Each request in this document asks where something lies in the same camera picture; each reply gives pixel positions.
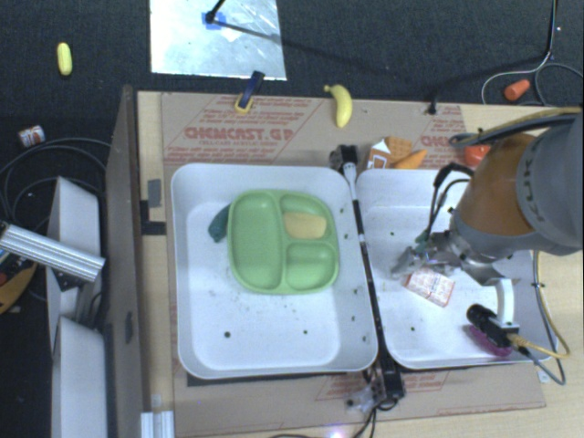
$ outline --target yellow banana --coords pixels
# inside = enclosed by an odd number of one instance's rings
[[[329,92],[337,101],[337,126],[343,128],[349,123],[350,116],[353,114],[353,99],[347,88],[340,84],[325,85],[325,92]]]

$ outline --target white tray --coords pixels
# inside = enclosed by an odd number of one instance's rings
[[[436,171],[369,170],[357,182],[388,351],[401,365],[415,370],[523,361],[526,358],[516,352],[507,358],[491,355],[467,333],[466,310],[471,305],[478,303],[496,312],[493,287],[481,287],[458,271],[451,277],[455,282],[451,299],[441,308],[406,289],[405,278],[391,277],[398,257],[428,224],[435,175]],[[447,182],[465,177],[451,173]],[[434,232],[448,228],[450,214],[446,210],[457,205],[463,191],[464,184],[451,188]],[[505,276],[521,279],[515,287],[515,322],[521,327],[521,335],[536,344],[548,345],[531,286],[529,252],[515,253],[497,269]]]
[[[203,379],[364,370],[378,341],[349,187],[330,169],[188,164],[172,177],[178,351]],[[224,239],[207,232],[215,215],[243,192],[310,193],[332,212],[339,276],[306,295],[251,292],[233,276]]]

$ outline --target green divided tray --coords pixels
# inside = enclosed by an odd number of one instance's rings
[[[320,238],[292,238],[284,213],[324,217]],[[242,286],[266,294],[307,294],[330,286],[339,273],[339,243],[332,214],[305,193],[258,190],[242,193],[229,208],[229,263]]]

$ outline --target small can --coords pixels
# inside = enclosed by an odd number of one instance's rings
[[[18,132],[18,139],[25,148],[36,146],[41,142],[45,142],[45,131],[40,125],[27,128]]]

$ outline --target black floor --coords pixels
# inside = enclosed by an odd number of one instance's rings
[[[321,97],[341,83],[355,98],[481,102],[491,75],[535,68],[548,42],[552,0],[277,0],[288,81],[262,94]],[[558,0],[554,62],[582,71],[584,0]],[[0,0],[0,168],[21,152],[16,133],[41,124],[49,139],[110,140],[120,90],[239,92],[242,81],[152,75],[149,0]],[[71,77],[57,73],[55,47],[67,41]],[[505,103],[489,86],[487,102]],[[541,73],[556,105],[580,104],[582,80],[563,68]],[[533,92],[522,101],[535,101]],[[92,149],[101,159],[105,151]],[[75,175],[99,186],[74,153],[38,154],[19,166],[8,194],[31,182]],[[5,174],[0,176],[4,182]],[[48,213],[50,188],[26,196],[22,224]],[[32,285],[42,294],[40,275]],[[19,313],[0,316],[0,435],[49,436],[50,356],[46,308],[30,294]]]

